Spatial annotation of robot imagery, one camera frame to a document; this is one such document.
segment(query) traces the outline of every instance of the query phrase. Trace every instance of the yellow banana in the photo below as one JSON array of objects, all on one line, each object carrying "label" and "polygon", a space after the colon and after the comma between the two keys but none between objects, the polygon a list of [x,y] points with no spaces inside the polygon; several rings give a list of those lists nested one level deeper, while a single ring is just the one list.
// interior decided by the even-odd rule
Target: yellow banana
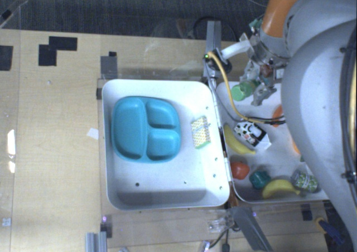
[{"label": "yellow banana", "polygon": [[294,192],[297,195],[299,190],[295,189],[293,185],[287,180],[273,180],[268,183],[263,189],[263,198],[269,198],[277,192]]},{"label": "yellow banana", "polygon": [[232,130],[226,124],[223,126],[224,137],[227,145],[238,154],[255,154],[254,150],[250,150],[247,146],[238,141],[233,135]]}]

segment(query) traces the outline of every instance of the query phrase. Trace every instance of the blue divided plate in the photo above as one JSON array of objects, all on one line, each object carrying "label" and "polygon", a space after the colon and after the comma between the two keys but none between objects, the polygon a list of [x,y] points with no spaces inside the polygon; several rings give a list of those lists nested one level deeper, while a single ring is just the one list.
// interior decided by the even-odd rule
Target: blue divided plate
[{"label": "blue divided plate", "polygon": [[117,101],[112,145],[123,159],[152,163],[173,159],[181,146],[177,111],[167,101],[130,96]]}]

